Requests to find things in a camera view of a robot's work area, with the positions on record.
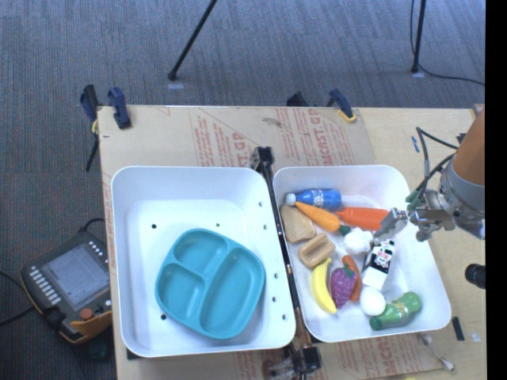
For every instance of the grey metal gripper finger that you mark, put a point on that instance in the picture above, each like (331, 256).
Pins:
(424, 232)
(393, 222)

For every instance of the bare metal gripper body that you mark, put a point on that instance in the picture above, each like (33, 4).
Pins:
(439, 212)

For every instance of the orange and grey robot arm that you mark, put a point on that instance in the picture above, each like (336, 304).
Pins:
(471, 149)

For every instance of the white cauliflower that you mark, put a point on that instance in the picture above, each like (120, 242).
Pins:
(357, 241)

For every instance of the white plastic tray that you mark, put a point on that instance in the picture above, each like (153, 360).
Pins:
(416, 275)
(142, 212)

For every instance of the black and white milk carton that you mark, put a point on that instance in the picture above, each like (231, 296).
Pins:
(378, 265)

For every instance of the orange red sausage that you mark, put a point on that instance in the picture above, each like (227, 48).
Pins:
(356, 279)

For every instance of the orange carrot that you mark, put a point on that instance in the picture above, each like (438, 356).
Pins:
(319, 217)

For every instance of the blue bottle white cap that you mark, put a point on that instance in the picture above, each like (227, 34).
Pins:
(319, 198)

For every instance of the white egg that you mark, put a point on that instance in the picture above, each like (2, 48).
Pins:
(372, 301)

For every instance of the tan hot dog bun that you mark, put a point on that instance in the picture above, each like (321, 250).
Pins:
(316, 249)

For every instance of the purple grapes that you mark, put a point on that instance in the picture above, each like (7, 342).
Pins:
(342, 287)

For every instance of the green bottle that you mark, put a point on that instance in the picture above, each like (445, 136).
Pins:
(398, 311)

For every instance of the tan bread slice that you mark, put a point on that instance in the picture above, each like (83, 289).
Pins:
(296, 225)

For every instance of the yellow banana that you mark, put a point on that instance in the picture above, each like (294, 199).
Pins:
(321, 289)

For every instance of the brown cardboard board red print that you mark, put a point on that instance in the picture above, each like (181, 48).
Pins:
(222, 137)

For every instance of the blue divided plate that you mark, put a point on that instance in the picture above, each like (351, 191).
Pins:
(210, 283)

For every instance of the black cylinder on white bracket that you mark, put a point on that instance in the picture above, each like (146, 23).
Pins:
(476, 275)

